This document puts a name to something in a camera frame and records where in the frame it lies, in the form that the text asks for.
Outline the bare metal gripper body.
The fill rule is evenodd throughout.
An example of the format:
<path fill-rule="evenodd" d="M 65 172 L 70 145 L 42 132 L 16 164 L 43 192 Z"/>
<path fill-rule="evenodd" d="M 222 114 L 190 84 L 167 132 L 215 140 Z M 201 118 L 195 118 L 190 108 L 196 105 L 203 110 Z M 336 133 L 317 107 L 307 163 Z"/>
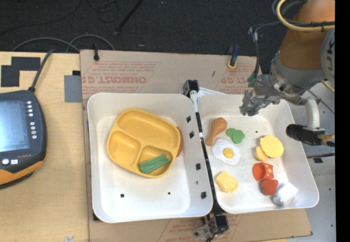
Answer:
<path fill-rule="evenodd" d="M 254 97 L 262 104 L 279 104 L 282 99 L 292 104 L 304 104 L 303 94 L 302 87 L 291 84 L 279 74 L 259 75 L 254 85 Z"/>

